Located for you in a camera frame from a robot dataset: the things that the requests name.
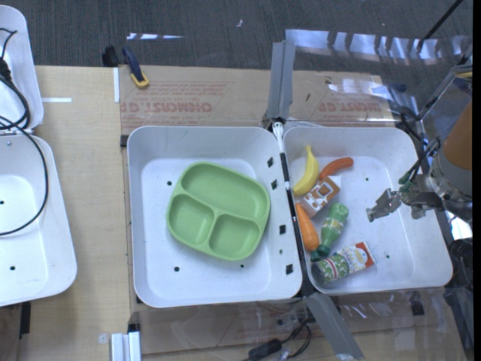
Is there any brown cardboard board red print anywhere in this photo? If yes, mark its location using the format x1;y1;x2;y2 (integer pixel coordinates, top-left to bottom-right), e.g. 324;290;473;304
118;64;464;356

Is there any white and orange packet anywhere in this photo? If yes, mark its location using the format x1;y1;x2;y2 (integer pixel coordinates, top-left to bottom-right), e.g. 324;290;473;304
334;241;378;275

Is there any orange sausage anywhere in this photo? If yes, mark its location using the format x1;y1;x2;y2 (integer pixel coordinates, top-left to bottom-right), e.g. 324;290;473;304
319;156;355;182

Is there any green and red can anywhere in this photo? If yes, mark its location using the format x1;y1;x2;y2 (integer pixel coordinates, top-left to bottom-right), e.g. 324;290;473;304
311;252;353;287

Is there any white plastic tray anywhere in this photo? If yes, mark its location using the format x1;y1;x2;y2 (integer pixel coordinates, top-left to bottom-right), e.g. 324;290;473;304
281;126;454;297
126;125;304;309
0;133;78;308
0;5;45;135

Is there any orange carrot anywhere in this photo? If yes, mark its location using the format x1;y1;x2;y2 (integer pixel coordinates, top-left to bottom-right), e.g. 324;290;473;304
295;202;321;253

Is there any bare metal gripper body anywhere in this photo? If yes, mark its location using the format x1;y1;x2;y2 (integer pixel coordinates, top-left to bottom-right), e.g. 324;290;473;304
400;173;473;213

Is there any orange and white carton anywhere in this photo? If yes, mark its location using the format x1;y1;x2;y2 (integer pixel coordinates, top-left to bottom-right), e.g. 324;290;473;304
299;174;343;220

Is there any green divided plate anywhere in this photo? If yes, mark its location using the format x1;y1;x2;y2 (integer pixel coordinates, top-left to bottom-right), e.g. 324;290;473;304
165;161;272;262

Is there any black block with thin wires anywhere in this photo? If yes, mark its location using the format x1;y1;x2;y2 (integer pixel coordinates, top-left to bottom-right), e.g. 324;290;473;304
248;338;283;361

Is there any green bottle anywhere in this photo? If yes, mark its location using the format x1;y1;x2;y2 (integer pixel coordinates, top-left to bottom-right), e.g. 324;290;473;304
310;202;350;262

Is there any yellow banana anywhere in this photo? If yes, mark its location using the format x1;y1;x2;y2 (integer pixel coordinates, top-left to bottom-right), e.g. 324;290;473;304
292;144;320;197

